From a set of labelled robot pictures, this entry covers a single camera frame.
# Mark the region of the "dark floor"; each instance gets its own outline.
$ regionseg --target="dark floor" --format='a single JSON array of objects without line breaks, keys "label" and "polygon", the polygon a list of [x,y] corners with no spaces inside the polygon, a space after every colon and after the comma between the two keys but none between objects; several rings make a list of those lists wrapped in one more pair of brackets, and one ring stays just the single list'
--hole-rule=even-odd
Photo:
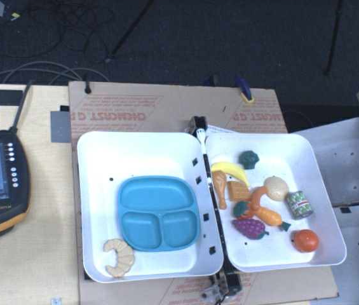
[{"label": "dark floor", "polygon": [[239,75],[276,91],[289,132],[357,117],[359,0],[342,0],[324,74],[338,1],[1,0],[0,83],[200,86],[215,75],[234,86]]}]

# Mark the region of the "soda can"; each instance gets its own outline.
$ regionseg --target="soda can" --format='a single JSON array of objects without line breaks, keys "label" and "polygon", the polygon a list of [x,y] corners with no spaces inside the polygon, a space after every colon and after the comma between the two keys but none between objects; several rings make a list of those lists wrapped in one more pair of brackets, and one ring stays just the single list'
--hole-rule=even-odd
[{"label": "soda can", "polygon": [[302,191],[289,194],[286,201],[295,219],[302,219],[313,213],[313,209]]}]

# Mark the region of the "white tray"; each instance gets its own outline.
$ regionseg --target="white tray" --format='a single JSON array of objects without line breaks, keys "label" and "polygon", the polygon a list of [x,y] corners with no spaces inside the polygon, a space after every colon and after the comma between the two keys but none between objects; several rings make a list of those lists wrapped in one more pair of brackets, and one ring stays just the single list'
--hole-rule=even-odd
[{"label": "white tray", "polygon": [[[79,139],[78,162],[83,264],[93,280],[111,283],[203,276],[220,270],[223,251],[203,155],[195,137],[188,133],[89,132]],[[178,177],[192,187],[198,202],[200,234],[194,244],[182,250],[134,250],[135,261],[129,272],[115,278],[105,269],[116,265],[115,251],[103,252],[103,245],[113,238],[123,239],[118,189],[125,180],[145,175]]]},{"label": "white tray", "polygon": [[[314,212],[295,220],[286,201],[277,202],[263,196],[261,205],[277,211],[291,227],[285,232],[266,225],[269,235],[261,240],[249,240],[231,224],[235,219],[234,204],[226,188],[227,209],[219,212],[232,264],[240,271],[255,272],[342,263],[346,258],[346,245],[310,143],[300,135],[276,133],[215,133],[207,138],[210,165],[219,161],[237,164],[238,156],[247,150],[254,151],[260,159],[253,170],[245,170],[251,191],[264,185],[267,177],[281,177],[290,192],[304,192]],[[291,241],[300,229],[317,233],[320,244],[315,252],[301,253],[294,247]]]}]

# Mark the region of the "can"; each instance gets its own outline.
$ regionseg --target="can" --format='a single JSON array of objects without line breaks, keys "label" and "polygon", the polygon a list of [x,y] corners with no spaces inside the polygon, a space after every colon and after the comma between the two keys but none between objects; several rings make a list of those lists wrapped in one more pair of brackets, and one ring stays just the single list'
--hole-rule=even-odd
[{"label": "can", "polygon": [[313,213],[313,209],[302,191],[289,194],[286,201],[295,219],[302,219]]}]

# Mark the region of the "red tomato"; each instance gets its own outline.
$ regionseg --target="red tomato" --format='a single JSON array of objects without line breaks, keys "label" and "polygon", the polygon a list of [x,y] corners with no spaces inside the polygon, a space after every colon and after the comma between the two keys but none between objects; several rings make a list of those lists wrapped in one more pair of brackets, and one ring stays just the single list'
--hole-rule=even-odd
[{"label": "red tomato", "polygon": [[310,229],[302,229],[295,234],[295,246],[301,252],[313,252],[319,246],[319,237]]}]

